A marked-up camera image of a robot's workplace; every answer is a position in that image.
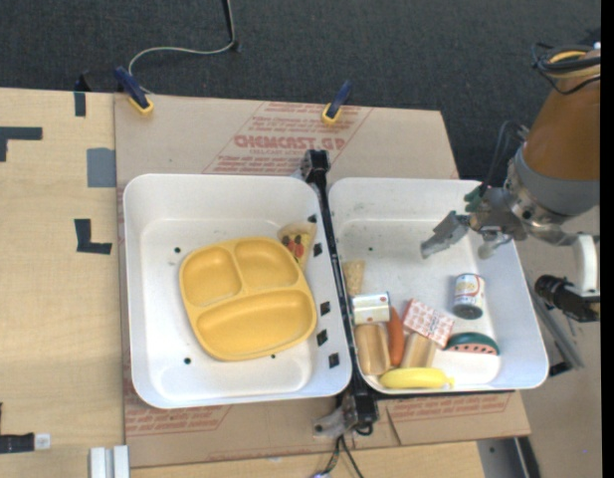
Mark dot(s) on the beige waffle wedge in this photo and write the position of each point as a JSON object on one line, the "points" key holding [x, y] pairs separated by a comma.
{"points": [[353, 274]]}

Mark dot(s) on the orange carrot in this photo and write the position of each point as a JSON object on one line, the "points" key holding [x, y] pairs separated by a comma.
{"points": [[396, 336]]}

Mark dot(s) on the toy pizza slice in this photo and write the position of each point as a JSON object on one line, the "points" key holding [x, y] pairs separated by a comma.
{"points": [[299, 242]]}

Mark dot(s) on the brown cardboard board red print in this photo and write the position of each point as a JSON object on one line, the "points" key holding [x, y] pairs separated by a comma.
{"points": [[197, 132]]}

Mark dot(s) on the white plastic tray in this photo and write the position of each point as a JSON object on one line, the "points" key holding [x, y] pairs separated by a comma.
{"points": [[162, 267], [401, 227]]}

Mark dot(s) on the yellow divided plate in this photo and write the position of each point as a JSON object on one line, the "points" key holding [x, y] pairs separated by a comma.
{"points": [[247, 311]]}

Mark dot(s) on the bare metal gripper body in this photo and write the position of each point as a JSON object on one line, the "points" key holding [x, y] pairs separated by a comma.
{"points": [[505, 212]]}

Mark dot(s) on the white and gold carton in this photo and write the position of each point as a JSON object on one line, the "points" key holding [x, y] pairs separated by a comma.
{"points": [[370, 308]]}

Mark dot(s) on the green and red watermelon slice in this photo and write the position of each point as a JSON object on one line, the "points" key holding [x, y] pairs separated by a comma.
{"points": [[473, 342]]}

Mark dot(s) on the tan bread roll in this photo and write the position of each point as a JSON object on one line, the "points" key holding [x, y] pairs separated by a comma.
{"points": [[371, 349], [417, 350]]}

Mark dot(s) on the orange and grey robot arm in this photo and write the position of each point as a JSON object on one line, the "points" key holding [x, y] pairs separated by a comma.
{"points": [[565, 137]]}

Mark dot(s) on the red and white checked packet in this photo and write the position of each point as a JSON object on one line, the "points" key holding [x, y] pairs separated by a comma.
{"points": [[428, 322]]}

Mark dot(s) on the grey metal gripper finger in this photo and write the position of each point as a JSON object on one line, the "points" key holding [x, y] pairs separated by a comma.
{"points": [[443, 236], [489, 248]]}

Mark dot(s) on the thin black and white rod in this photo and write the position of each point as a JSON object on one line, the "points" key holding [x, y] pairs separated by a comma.
{"points": [[335, 267]]}

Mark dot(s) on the small white printed can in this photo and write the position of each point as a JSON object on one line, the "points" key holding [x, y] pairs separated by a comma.
{"points": [[468, 294]]}

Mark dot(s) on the black cylinder on white bracket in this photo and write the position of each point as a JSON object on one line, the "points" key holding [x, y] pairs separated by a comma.
{"points": [[567, 294]]}

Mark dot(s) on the yellow banana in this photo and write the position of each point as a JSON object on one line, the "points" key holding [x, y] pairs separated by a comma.
{"points": [[416, 378]]}

